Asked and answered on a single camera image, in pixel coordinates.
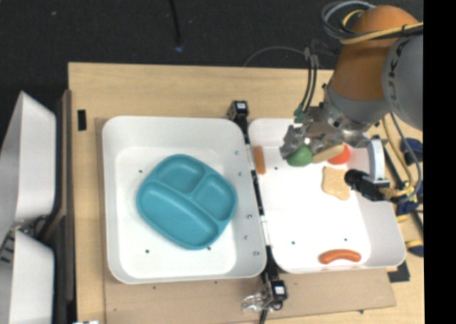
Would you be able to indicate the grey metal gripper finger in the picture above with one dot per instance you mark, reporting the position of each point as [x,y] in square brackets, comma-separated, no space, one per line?
[292,142]
[317,145]

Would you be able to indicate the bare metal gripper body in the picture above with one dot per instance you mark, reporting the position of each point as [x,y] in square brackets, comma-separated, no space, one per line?
[333,128]

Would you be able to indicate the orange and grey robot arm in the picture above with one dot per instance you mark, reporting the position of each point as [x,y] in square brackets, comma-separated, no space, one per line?
[360,66]

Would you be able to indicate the green apple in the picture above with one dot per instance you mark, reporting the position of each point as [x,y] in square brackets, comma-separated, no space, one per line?
[301,157]

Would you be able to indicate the red-orange tomato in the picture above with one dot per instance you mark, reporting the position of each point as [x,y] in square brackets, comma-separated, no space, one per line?
[342,157]

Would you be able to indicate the pale orange carrot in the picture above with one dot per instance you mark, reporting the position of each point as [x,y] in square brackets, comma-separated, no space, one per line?
[259,159]

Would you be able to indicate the beige bread slice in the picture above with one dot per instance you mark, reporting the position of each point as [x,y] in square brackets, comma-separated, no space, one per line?
[334,183]

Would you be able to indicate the thin black and white rod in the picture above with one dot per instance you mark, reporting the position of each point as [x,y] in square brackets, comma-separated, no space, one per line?
[257,187]

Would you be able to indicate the white plastic tray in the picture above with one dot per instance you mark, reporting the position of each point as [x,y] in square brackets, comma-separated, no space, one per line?
[306,215]
[128,208]

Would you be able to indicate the orange sausage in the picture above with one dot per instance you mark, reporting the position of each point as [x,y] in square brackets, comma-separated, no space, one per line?
[340,255]

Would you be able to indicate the blue divided plate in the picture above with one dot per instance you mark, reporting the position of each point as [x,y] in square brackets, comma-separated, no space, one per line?
[185,201]

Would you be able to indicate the black cylinder on white bracket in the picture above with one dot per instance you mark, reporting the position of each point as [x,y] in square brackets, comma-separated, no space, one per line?
[367,183]

